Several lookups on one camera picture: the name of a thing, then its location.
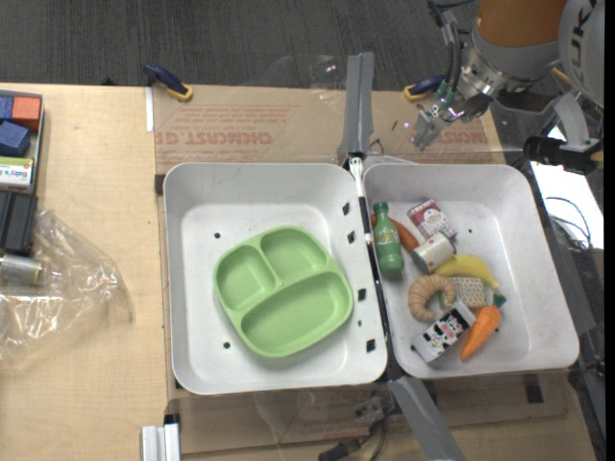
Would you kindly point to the red cube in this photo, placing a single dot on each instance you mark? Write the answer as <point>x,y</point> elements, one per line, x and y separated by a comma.
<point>27,110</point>

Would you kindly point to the green bottle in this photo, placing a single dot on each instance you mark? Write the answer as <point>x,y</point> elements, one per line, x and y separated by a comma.
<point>387,245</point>

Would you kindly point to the large blue cube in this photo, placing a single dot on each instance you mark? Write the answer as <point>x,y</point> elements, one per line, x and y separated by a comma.
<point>13,138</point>

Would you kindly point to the white plastic tray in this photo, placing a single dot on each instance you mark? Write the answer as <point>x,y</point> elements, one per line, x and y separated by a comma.
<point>528,267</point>
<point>202,305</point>

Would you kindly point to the small blue cube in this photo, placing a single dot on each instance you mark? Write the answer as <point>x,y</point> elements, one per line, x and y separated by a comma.
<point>6,107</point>

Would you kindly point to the cow print carton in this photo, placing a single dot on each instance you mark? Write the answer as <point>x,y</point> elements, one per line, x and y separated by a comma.
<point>444,332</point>

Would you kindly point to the white open box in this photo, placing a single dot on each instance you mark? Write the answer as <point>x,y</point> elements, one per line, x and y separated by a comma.
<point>40,161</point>

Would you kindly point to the clear plastic bag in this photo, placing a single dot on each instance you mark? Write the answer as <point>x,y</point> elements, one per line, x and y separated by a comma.
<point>72,296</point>

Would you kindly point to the black rectangular case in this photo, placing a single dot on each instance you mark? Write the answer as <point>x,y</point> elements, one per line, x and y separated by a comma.
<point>17,221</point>

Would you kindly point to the red and white carton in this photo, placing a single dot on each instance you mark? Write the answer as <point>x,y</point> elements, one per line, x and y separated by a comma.
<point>432,219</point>

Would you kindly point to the beige croissant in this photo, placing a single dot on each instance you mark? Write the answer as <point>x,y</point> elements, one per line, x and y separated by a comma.
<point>425,291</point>

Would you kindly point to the white and green packet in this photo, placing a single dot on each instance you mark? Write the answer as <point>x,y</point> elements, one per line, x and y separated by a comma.
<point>15,171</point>

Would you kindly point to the orange carrot with green top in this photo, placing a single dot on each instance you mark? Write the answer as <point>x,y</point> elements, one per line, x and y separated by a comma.
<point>480,332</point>

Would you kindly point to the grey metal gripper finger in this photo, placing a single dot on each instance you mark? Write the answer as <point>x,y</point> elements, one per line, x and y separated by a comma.
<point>434,130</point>
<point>419,133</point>

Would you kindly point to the brown cardboard board red print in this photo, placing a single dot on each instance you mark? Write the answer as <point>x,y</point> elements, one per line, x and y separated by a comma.
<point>230,132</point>

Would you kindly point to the green divided plate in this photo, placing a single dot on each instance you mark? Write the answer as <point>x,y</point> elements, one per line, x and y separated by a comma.
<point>288,305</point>

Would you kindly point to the silver metal can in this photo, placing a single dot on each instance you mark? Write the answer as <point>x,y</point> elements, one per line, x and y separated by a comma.
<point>21,269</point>

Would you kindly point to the small white can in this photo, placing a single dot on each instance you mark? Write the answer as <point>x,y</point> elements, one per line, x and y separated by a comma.
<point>435,252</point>

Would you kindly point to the black cylinder on white bracket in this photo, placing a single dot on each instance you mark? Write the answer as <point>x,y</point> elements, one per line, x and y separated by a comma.
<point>552,151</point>

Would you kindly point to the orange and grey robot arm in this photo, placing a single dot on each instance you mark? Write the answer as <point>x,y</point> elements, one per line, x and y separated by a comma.
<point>519,12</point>

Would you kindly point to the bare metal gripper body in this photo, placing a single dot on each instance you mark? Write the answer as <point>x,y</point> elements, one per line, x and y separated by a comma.
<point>485,84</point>

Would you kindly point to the pale square biscuit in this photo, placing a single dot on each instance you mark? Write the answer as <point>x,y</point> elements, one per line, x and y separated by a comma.
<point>472,292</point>

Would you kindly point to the yellow banana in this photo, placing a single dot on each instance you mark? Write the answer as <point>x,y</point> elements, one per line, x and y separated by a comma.
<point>468,266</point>

